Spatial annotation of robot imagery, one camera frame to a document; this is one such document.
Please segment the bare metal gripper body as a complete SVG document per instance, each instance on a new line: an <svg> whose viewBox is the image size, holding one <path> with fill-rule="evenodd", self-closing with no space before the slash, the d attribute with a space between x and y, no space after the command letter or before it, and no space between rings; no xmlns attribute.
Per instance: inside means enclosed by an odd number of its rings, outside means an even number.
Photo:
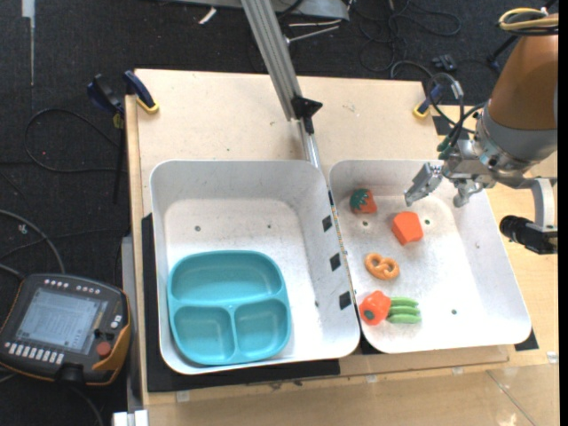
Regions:
<svg viewBox="0 0 568 426"><path fill-rule="evenodd" d="M470 182L489 188L500 183L518 189L533 165L533 142L523 136L446 137L441 142L441 159L443 175L459 185Z"/></svg>

